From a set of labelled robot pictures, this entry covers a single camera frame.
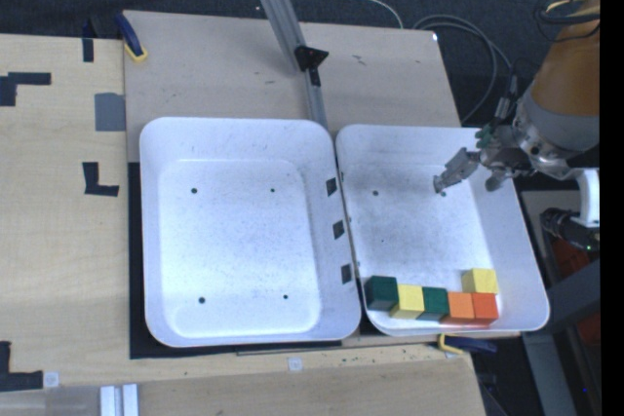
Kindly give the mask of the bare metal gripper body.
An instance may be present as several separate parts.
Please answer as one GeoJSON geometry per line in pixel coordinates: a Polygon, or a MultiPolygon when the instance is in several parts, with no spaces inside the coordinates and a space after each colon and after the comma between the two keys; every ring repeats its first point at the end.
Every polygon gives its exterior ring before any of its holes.
{"type": "Polygon", "coordinates": [[[479,131],[480,160],[498,176],[546,174],[572,179],[568,161],[593,147],[593,125],[513,123],[479,131]]]}

